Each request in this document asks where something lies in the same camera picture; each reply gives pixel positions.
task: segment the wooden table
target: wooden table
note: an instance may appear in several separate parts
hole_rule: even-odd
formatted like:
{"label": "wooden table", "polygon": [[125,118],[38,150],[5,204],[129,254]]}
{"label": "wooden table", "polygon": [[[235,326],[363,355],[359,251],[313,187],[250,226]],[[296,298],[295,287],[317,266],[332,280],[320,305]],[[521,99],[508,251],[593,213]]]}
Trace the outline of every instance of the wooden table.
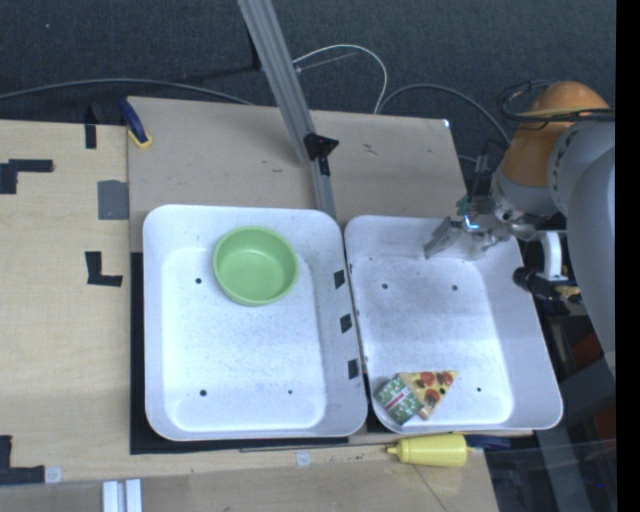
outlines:
{"label": "wooden table", "polygon": [[[313,207],[310,176],[294,160],[276,109],[131,102],[154,137],[146,152],[120,126],[98,125],[97,147],[88,149],[82,125],[0,122],[0,163],[55,165],[51,173],[20,172],[17,193],[0,195],[0,435],[13,436],[12,467],[58,467],[64,482],[143,478],[153,510],[180,508],[180,496],[191,500],[191,510],[209,510],[214,481],[217,502],[227,500],[231,510],[257,502],[264,510],[338,503],[349,510],[471,503],[474,510],[497,510],[481,452],[470,454],[464,468],[404,465],[385,452],[394,436],[366,430],[348,445],[309,449],[304,468],[296,467],[291,449],[130,455],[130,253],[141,250],[146,212],[167,202]],[[330,162],[342,225],[362,213],[455,213],[464,186],[442,121],[313,115],[321,134],[341,140]],[[163,124],[167,118],[172,125]],[[203,122],[208,146],[197,138],[182,153],[175,143],[163,145],[171,126],[175,135]],[[156,165],[163,160],[167,165]],[[206,173],[198,167],[203,162]],[[264,186],[247,189],[247,173]],[[130,219],[99,218],[98,183],[111,180],[129,183]],[[273,180],[279,185],[269,189]],[[87,283],[88,251],[101,252],[102,274],[123,276],[120,286]],[[0,505],[58,492],[25,489],[0,489]]]}

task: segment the white plastic tray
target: white plastic tray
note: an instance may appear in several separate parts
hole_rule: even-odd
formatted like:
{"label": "white plastic tray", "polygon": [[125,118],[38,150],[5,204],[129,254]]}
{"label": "white plastic tray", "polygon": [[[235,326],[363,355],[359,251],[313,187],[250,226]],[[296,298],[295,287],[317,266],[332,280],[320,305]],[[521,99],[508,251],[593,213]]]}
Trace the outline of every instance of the white plastic tray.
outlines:
{"label": "white plastic tray", "polygon": [[[228,231],[259,225],[298,254],[294,289],[266,306],[213,274]],[[172,440],[347,436],[367,414],[342,234],[315,210],[167,205],[143,228],[145,406]]]}
{"label": "white plastic tray", "polygon": [[512,281],[515,239],[470,261],[471,238],[425,259],[442,219],[362,216],[345,230],[358,327],[372,392],[398,372],[457,370],[436,412],[390,430],[551,428],[562,400],[532,297]]}

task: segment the black tape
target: black tape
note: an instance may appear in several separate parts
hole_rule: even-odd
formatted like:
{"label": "black tape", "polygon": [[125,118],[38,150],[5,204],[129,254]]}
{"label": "black tape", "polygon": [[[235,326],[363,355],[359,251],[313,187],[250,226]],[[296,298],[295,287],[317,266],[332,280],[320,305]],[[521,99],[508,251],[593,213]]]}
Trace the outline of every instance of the black tape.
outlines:
{"label": "black tape", "polygon": [[98,147],[98,135],[94,124],[84,125],[84,147],[87,149],[96,149]]}
{"label": "black tape", "polygon": [[102,286],[121,286],[122,276],[102,275],[102,253],[99,251],[88,251],[84,253],[87,260],[87,270],[89,278],[87,284],[97,284]]}
{"label": "black tape", "polygon": [[349,367],[349,380],[355,379],[359,374],[360,370],[358,369],[358,360],[352,359],[347,363]]}
{"label": "black tape", "polygon": [[345,282],[344,270],[338,270],[333,274],[333,283],[336,285],[336,289],[340,288]]}
{"label": "black tape", "polygon": [[344,315],[340,319],[340,329],[342,329],[342,333],[344,334],[349,329],[353,327],[353,323],[351,322],[351,315]]}
{"label": "black tape", "polygon": [[53,160],[10,159],[0,164],[0,194],[15,194],[18,189],[19,172],[53,172]]}
{"label": "black tape", "polygon": [[0,485],[40,484],[44,482],[44,466],[11,467],[11,436],[0,436]]}

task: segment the black bracket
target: black bracket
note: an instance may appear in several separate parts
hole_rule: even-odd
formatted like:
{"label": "black bracket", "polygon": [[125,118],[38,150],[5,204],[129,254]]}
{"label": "black bracket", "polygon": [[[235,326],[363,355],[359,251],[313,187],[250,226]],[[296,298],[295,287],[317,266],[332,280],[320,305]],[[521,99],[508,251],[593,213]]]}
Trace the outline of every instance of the black bracket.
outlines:
{"label": "black bracket", "polygon": [[330,176],[329,172],[329,154],[336,148],[340,142],[337,140],[323,137],[315,133],[309,133],[304,138],[304,145],[307,148],[307,155],[311,160],[318,159],[320,164],[320,174]]}

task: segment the gray carpet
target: gray carpet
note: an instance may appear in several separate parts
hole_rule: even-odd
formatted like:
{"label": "gray carpet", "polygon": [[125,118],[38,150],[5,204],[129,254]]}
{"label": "gray carpet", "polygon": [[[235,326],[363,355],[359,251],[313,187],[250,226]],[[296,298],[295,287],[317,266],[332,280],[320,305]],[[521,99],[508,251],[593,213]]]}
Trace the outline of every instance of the gray carpet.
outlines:
{"label": "gray carpet", "polygon": [[[467,95],[497,117],[496,100],[529,79],[578,80],[615,106],[613,0],[274,0],[293,58],[334,44],[374,52],[388,71],[387,95],[432,83]],[[346,58],[304,69],[335,57]],[[0,96],[95,78],[135,77],[208,87],[273,105],[234,0],[168,2],[21,0],[0,2]],[[301,63],[312,109],[372,112],[382,88],[378,63],[335,50]],[[0,101],[0,118],[82,122],[95,102],[119,122],[128,94],[216,98],[166,87],[99,85]],[[461,155],[477,156],[491,123],[461,98],[435,90],[402,94],[383,114],[446,118]],[[505,129],[512,132],[509,125]]]}

